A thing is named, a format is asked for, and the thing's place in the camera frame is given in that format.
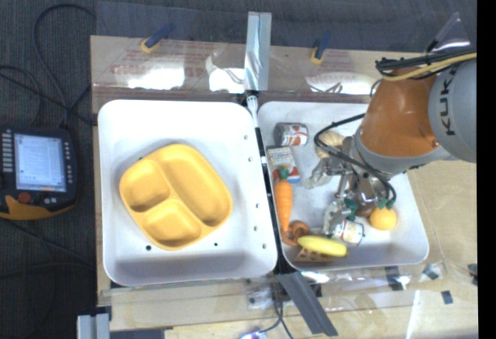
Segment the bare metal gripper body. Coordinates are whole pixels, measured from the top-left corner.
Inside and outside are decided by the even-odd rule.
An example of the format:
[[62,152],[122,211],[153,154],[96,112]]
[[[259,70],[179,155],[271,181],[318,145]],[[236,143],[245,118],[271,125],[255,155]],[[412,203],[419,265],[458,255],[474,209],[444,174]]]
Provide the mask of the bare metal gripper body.
[[338,210],[346,218],[368,218],[377,207],[377,195],[371,180],[372,175],[364,168],[350,162],[350,159],[360,162],[353,152],[353,138],[345,137],[341,152],[348,160],[342,162],[341,179],[336,193]]

